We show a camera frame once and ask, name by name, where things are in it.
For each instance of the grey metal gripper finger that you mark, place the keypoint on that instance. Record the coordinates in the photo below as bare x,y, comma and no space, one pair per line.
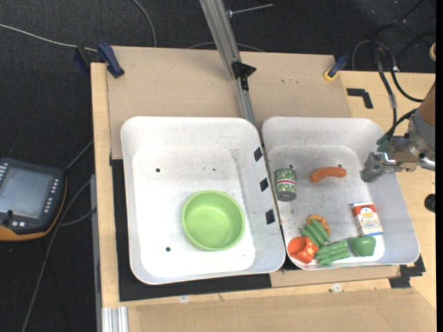
369,174
377,159

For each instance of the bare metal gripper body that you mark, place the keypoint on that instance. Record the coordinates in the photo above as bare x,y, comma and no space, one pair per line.
412,150

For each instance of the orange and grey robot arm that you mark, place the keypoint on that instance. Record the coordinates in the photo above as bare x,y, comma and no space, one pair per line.
428,107

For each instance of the orange sausage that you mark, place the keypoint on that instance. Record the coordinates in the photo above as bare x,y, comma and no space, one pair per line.
328,174

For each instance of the white plastic tray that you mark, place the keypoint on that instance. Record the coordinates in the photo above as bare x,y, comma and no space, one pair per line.
162,199
332,199

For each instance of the red and white carton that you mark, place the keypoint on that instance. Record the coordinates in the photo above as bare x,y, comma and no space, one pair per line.
367,219

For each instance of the brown pretzel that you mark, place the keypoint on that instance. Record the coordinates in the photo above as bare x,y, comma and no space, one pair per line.
324,221

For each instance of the green pepper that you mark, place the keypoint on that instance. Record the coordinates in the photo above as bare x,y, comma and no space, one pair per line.
362,246

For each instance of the green pea pods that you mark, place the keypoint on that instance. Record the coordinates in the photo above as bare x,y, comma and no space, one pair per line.
315,233
332,252

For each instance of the green and red can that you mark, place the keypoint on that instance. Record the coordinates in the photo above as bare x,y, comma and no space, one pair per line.
286,184

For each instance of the green bowl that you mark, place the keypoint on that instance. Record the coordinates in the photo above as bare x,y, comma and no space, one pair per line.
212,221

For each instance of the brown cardboard board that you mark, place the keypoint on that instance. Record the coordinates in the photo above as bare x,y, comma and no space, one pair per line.
180,85

